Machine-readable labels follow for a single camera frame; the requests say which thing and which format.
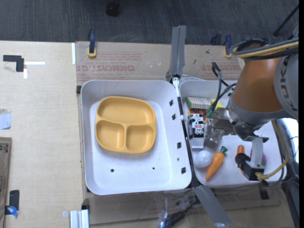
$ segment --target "white egg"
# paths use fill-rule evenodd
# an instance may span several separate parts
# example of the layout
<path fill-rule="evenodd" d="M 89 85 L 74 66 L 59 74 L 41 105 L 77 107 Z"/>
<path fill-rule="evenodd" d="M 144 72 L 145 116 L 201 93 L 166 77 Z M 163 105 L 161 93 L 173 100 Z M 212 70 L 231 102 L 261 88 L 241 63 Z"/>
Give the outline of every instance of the white egg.
<path fill-rule="evenodd" d="M 194 165 L 197 168 L 209 166 L 212 161 L 212 154 L 206 150 L 202 150 L 195 158 Z"/>

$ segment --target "cable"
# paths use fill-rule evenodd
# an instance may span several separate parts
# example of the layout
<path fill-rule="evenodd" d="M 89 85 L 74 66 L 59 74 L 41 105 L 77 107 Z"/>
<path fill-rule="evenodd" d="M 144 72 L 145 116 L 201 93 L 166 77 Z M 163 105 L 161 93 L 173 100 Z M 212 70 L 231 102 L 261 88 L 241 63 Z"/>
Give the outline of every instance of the cable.
<path fill-rule="evenodd" d="M 260 39 L 251 39 L 249 42 L 253 42 L 253 44 L 254 44 L 255 40 L 260 41 Z M 235 56 L 236 55 L 240 56 L 242 54 L 247 54 L 247 53 L 252 53 L 252 52 L 259 52 L 259 51 L 262 51 L 262 50 L 264 51 L 266 49 L 273 49 L 273 48 L 277 49 L 280 46 L 290 45 L 290 44 L 298 43 L 298 42 L 299 42 L 299 38 L 294 38 L 294 39 L 291 39 L 291 40 L 282 41 L 282 42 L 275 43 L 275 44 L 268 45 L 268 46 L 264 46 L 264 47 L 248 49 L 248 50 L 245 50 L 245 51 L 238 51 L 238 47 L 243 47 L 243 45 L 246 45 L 247 47 L 250 46 L 248 41 L 245 41 L 245 42 L 239 42 L 239 43 L 233 45 L 230 48 L 230 52 L 231 52 L 231 54 L 233 54 Z"/>
<path fill-rule="evenodd" d="M 230 90 L 233 86 L 235 86 L 236 85 L 236 83 L 234 83 L 234 84 L 231 84 L 231 85 L 228 85 L 227 87 L 226 87 L 226 89 L 220 94 L 220 96 L 218 97 L 219 99 L 218 100 L 220 100 L 220 98 L 222 98 L 223 97 L 223 95 L 225 94 L 225 93 L 227 93 L 227 91 L 228 90 Z"/>
<path fill-rule="evenodd" d="M 212 71 L 214 73 L 216 73 L 215 70 L 218 70 L 218 79 L 219 79 L 218 80 L 218 86 L 219 87 L 218 87 L 218 95 L 217 95 L 215 101 L 212 104 L 212 111 L 214 111 L 215 106 L 217 105 L 217 103 L 219 101 L 219 96 L 220 96 L 220 92 L 221 92 L 221 88 L 222 88 L 222 73 L 221 73 L 220 68 L 218 67 L 218 65 L 215 62 L 212 62 Z"/>
<path fill-rule="evenodd" d="M 213 71 L 213 73 L 214 73 L 214 75 L 218 78 L 218 74 L 217 74 L 217 72 L 212 68 L 212 71 Z M 224 84 L 225 86 L 229 86 L 229 84 L 227 84 L 223 79 L 221 79 L 221 82 L 222 82 L 222 84 Z"/>
<path fill-rule="evenodd" d="M 281 156 L 281 163 L 283 163 L 284 162 L 284 158 L 283 158 L 283 154 L 282 154 L 282 150 L 281 150 L 281 148 L 279 148 L 279 152 L 280 152 L 280 156 Z M 282 179 L 283 179 L 283 177 L 284 177 L 284 168 L 282 168 L 282 171 L 281 171 L 281 176 L 280 176 L 280 178 L 275 182 L 275 183 L 271 183 L 271 184 L 269 184 L 267 181 L 265 181 L 265 180 L 263 180 L 262 181 L 262 183 L 264 183 L 267 187 L 274 187 L 274 186 L 276 186 L 277 184 L 279 184 L 281 181 L 282 181 Z"/>
<path fill-rule="evenodd" d="M 256 172 L 255 175 L 257 176 L 257 179 L 260 182 L 262 182 L 262 181 L 268 179 L 269 177 L 275 175 L 278 171 L 280 171 L 288 163 L 288 160 L 289 160 L 288 150 L 287 150 L 286 144 L 285 144 L 285 142 L 283 140 L 283 137 L 282 137 L 281 133 L 279 132 L 279 130 L 278 130 L 276 124 L 275 124 L 275 121 L 271 120 L 271 123 L 272 123 L 272 126 L 273 126 L 274 130 L 275 130 L 275 133 L 278 135 L 278 137 L 279 137 L 279 139 L 280 139 L 280 141 L 281 141 L 281 143 L 283 145 L 283 148 L 284 148 L 286 156 L 285 156 L 284 162 L 278 168 L 276 168 L 273 172 L 271 172 L 271 173 L 269 173 L 267 175 L 262 174 L 260 172 Z"/>
<path fill-rule="evenodd" d="M 236 48 L 236 52 L 242 51 L 244 48 L 250 47 L 250 46 L 260 46 L 263 47 L 268 44 L 268 39 L 267 38 L 262 38 L 262 39 L 250 39 L 248 41 L 242 42 L 241 45 L 239 45 Z"/>
<path fill-rule="evenodd" d="M 270 55 L 265 56 L 255 56 L 255 57 L 246 57 L 246 60 L 264 60 L 264 59 L 272 59 L 277 57 L 284 57 L 292 54 L 296 54 L 299 52 L 299 47 L 293 47 L 292 49 L 286 49 L 284 51 L 276 52 Z"/>
<path fill-rule="evenodd" d="M 241 58 L 246 58 L 246 57 L 252 57 L 252 56 L 259 56 L 259 55 L 262 55 L 262 54 L 265 54 L 265 53 L 270 53 L 270 52 L 276 52 L 276 51 L 279 51 L 279 50 L 283 50 L 283 49 L 286 49 L 286 48 L 290 48 L 290 47 L 296 47 L 299 45 L 299 41 L 297 42 L 293 42 L 293 43 L 288 43 L 288 44 L 284 44 L 284 45 L 281 45 L 281 46 L 278 46 L 278 47 L 262 47 L 263 49 L 261 50 L 258 50 L 258 51 L 254 51 L 254 52 L 249 52 L 249 53 L 243 53 L 243 54 L 233 54 L 235 55 L 236 57 L 241 57 Z"/>

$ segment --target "wooden table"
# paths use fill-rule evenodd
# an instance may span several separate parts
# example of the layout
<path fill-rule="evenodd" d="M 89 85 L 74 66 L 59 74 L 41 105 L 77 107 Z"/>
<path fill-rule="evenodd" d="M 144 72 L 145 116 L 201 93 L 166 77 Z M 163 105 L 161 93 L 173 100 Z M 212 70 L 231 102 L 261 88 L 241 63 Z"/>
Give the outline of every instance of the wooden table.
<path fill-rule="evenodd" d="M 67 228 L 63 211 L 80 210 L 83 182 L 72 43 L 0 41 L 2 55 L 19 55 L 28 65 L 27 79 L 16 63 L 0 61 L 0 109 L 11 110 L 11 127 L 0 130 L 12 138 L 9 191 L 20 191 L 18 216 L 6 216 L 6 228 Z M 227 211 L 242 227 L 292 227 L 280 189 L 280 205 Z M 93 227 L 155 227 L 139 220 Z M 208 215 L 189 215 L 176 228 L 214 227 Z"/>

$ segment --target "white tray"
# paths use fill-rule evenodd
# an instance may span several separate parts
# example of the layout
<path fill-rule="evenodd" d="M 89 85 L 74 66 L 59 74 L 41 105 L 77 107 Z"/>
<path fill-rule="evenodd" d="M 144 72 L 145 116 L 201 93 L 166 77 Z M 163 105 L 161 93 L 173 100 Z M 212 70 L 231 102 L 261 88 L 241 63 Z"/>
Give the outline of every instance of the white tray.
<path fill-rule="evenodd" d="M 94 129 L 96 107 L 100 100 L 111 95 L 142 99 L 153 107 L 156 138 L 149 151 L 119 153 L 98 145 Z M 81 104 L 85 181 L 93 193 L 110 195 L 179 190 L 190 184 L 188 152 L 173 85 L 161 80 L 92 80 L 82 86 Z"/>
<path fill-rule="evenodd" d="M 227 81 L 227 84 L 229 85 L 233 83 L 235 83 L 235 81 Z M 187 115 L 186 112 L 188 109 L 188 105 L 185 102 L 185 97 L 193 96 L 193 97 L 203 97 L 209 99 L 216 98 L 218 92 L 218 86 L 219 86 L 219 82 L 217 80 L 216 81 L 189 80 L 181 83 L 180 95 L 183 102 L 185 119 Z M 220 102 L 224 106 L 227 106 L 228 95 L 227 94 L 224 95 L 220 99 Z M 268 174 L 281 165 L 280 152 L 272 124 L 271 123 L 265 124 L 258 131 L 255 131 L 255 134 L 258 136 L 269 138 L 269 140 L 263 144 L 263 153 L 266 157 L 266 167 L 264 170 L 264 174 Z M 219 151 L 222 145 L 224 145 L 228 149 L 228 151 L 225 153 L 225 159 L 223 164 L 208 181 L 206 181 L 205 179 L 207 168 L 195 167 L 195 174 L 198 180 L 202 184 L 210 187 L 223 187 L 223 186 L 234 186 L 234 185 L 256 183 L 256 181 L 249 181 L 242 174 L 241 170 L 237 167 L 234 158 L 237 154 L 237 147 L 239 144 L 244 145 L 245 154 L 250 156 L 250 150 L 252 146 L 251 142 L 242 141 L 236 135 L 223 136 L 217 148 L 204 147 L 204 150 L 207 150 L 212 154 L 216 151 Z M 195 158 L 197 154 L 201 151 L 201 149 L 192 149 L 191 151 L 192 151 L 193 161 L 195 161 Z M 274 176 L 267 179 L 267 181 L 268 182 L 277 181 L 280 178 L 280 175 L 281 175 L 281 171 L 279 171 Z"/>

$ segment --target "gray carpet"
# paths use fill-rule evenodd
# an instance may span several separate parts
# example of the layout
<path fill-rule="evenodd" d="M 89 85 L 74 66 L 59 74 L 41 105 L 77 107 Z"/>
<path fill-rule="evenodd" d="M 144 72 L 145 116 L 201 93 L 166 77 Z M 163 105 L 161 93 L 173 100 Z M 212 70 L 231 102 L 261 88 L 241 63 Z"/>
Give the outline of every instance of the gray carpet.
<path fill-rule="evenodd" d="M 267 37 L 286 40 L 299 11 L 277 37 L 273 32 L 299 0 L 120 0 L 120 15 L 105 8 L 112 0 L 0 0 L 0 40 L 86 41 L 90 28 L 96 41 L 170 44 L 172 27 L 187 26 L 186 44 L 209 44 L 216 34 L 232 43 Z"/>

